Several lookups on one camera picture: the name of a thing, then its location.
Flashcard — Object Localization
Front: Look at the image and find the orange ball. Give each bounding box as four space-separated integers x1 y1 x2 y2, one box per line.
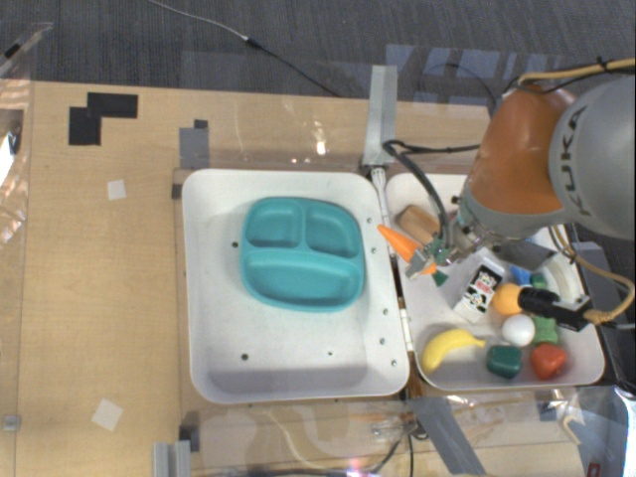
491 282 524 316

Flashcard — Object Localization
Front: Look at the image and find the pale wood board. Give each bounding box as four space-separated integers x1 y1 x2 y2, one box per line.
0 80 605 477

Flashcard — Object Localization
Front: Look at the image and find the green toy vegetable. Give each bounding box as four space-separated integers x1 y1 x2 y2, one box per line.
533 315 561 345

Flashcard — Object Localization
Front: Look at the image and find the white milk carton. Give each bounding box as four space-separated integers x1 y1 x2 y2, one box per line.
452 262 504 324

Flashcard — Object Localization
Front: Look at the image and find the white egg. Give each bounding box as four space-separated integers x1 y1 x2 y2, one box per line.
501 313 537 348

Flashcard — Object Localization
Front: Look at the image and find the black cylinder on white bracket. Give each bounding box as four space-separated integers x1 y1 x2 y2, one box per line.
518 253 593 333

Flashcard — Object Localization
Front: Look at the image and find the tan toy bread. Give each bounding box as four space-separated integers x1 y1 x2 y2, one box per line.
397 204 442 243

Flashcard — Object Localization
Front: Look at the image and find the yellow banana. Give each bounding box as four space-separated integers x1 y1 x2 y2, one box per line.
421 328 487 374

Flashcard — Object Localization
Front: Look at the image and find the orange toy carrot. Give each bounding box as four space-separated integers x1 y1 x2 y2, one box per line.
377 223 449 288

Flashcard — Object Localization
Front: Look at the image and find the teal divided plate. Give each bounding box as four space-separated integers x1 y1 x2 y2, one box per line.
239 196 367 314

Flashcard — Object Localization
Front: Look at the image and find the dark green toy block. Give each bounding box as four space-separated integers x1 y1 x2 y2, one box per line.
485 345 524 381

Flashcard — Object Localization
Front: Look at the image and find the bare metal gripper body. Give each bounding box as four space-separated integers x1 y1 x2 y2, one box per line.
430 220 498 268

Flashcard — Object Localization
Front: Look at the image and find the white plastic tray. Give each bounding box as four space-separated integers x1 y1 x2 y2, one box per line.
385 172 607 394
180 167 411 406

